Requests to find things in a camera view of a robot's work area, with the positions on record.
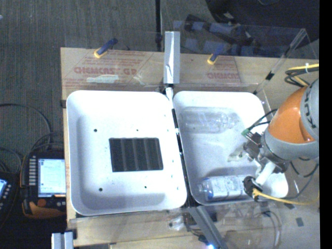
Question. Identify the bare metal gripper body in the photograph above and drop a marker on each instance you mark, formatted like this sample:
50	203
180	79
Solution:
262	153

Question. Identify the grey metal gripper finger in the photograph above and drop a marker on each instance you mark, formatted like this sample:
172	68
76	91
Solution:
236	155

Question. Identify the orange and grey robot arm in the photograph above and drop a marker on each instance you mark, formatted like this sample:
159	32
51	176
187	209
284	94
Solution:
290	121

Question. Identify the white plastic tray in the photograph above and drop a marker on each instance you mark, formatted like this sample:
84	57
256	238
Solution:
103	113
212	154

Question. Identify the clear bottle with blue cap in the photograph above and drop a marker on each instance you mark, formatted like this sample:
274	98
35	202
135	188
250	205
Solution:
223	188

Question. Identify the clear plastic bottle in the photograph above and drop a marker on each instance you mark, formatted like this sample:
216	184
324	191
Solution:
207	119

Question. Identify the black ribbed rectangular pad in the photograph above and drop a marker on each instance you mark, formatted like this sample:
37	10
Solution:
136	154

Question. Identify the brown cardboard board red print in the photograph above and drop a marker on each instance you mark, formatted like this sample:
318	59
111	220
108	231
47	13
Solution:
109	69

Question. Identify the black cylinder on white bracket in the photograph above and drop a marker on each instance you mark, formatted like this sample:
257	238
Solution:
264	174

